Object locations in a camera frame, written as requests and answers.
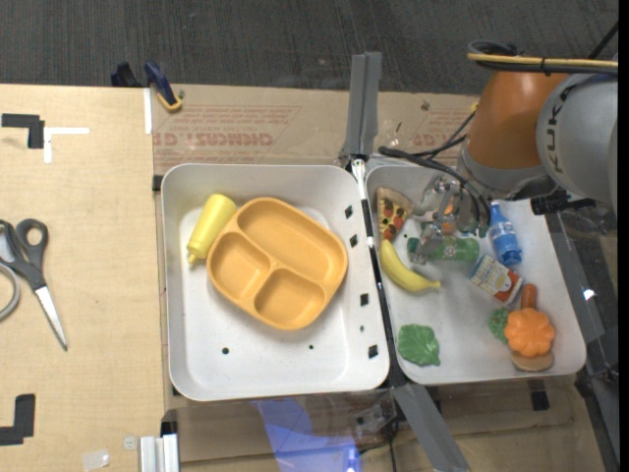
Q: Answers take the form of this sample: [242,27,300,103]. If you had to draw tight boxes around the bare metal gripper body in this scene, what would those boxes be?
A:
[415,173,490,239]

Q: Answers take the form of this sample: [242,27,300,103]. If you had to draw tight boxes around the green can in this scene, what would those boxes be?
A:
[406,235,481,266]

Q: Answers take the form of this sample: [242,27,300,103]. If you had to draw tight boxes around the yellow banana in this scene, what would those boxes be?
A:
[378,238,442,294]

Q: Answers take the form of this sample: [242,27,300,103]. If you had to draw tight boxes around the toy pizza slice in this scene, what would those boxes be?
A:
[374,186,415,243]

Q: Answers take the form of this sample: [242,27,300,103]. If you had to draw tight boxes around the blue plastic bottle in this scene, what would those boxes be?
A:
[487,201,524,267]

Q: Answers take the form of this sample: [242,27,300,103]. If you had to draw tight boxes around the white and orange carton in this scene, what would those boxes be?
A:
[468,254,525,306]

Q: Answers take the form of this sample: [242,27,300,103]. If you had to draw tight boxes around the white plastic tray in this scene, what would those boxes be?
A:
[160,162,391,403]
[365,164,588,387]

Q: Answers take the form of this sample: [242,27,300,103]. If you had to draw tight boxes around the green lettuce leaf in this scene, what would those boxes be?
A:
[396,323,442,368]

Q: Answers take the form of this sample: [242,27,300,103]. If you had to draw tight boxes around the green grapes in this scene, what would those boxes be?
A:
[487,307,512,346]

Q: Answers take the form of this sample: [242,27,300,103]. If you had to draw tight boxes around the orange pumpkin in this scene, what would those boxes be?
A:
[503,307,557,359]

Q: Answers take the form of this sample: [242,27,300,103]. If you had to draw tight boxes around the orange divided plate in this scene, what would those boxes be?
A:
[205,196,350,332]

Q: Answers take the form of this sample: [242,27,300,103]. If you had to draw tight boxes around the tan round biscuit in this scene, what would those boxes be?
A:
[510,348,556,374]

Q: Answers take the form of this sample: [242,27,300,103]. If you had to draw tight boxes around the brown cardboard board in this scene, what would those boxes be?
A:
[150,84,594,464]

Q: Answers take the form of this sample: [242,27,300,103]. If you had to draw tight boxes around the yellow squeeze bottle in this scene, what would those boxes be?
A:
[186,193,239,266]

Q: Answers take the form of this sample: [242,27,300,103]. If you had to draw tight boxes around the black cylinder on white bracket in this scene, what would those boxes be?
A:
[529,190,571,217]

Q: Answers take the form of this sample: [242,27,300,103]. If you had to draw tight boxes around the grey handled scissors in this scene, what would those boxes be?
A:
[0,217,69,353]

